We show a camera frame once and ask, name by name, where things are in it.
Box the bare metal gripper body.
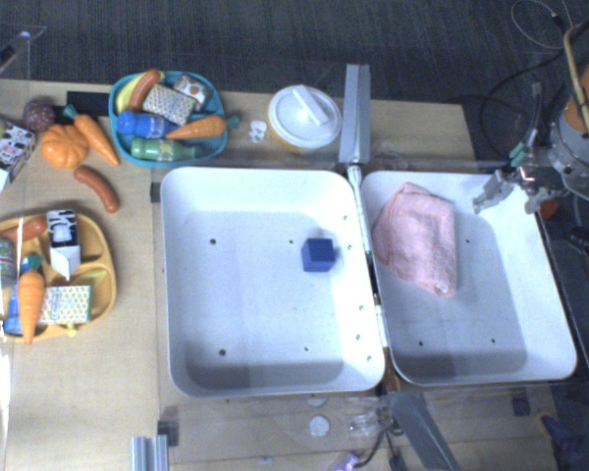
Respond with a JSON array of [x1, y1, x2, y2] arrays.
[[512, 147, 589, 201]]

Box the pink folded cloth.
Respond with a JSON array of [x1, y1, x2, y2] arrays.
[[371, 182, 458, 298]]

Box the white plastic tray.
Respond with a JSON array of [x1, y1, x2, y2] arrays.
[[159, 166, 387, 400], [360, 170, 579, 388]]

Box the blue cube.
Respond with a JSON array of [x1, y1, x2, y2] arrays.
[[300, 236, 336, 274]]

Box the yellow bowl with white lid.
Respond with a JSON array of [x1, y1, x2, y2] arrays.
[[267, 84, 344, 155]]

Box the clear plastic bottle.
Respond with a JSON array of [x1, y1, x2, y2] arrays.
[[346, 400, 393, 440]]

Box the blue divided plate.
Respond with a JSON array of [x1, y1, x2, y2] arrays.
[[107, 70, 230, 169]]

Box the orange carrot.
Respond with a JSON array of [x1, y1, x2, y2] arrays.
[[62, 104, 122, 168], [18, 255, 47, 346], [165, 114, 241, 142]]

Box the orange print can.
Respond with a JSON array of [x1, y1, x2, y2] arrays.
[[172, 75, 215, 113]]

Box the yellow patterned carton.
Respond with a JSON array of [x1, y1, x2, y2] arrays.
[[141, 83, 198, 128], [38, 285, 93, 326]]

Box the green bottle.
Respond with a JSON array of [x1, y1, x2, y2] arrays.
[[130, 137, 203, 162]]

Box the blue bottle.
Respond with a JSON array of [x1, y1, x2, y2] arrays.
[[116, 110, 181, 139], [3, 282, 25, 338]]

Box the brown sausage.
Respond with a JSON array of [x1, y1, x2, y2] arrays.
[[73, 165, 122, 215], [0, 217, 49, 245], [127, 69, 163, 113]]

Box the yellow banana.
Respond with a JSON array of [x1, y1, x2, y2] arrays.
[[115, 71, 166, 115]]

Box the yellow divided plate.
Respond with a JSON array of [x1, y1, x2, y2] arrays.
[[0, 213, 118, 344]]

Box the orange pumpkin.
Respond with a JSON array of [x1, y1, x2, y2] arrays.
[[39, 124, 91, 170]]

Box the cow print milk carton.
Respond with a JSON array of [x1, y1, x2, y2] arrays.
[[45, 208, 83, 282], [0, 111, 37, 196]]

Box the purple grapes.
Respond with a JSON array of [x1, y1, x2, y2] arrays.
[[22, 99, 57, 133]]

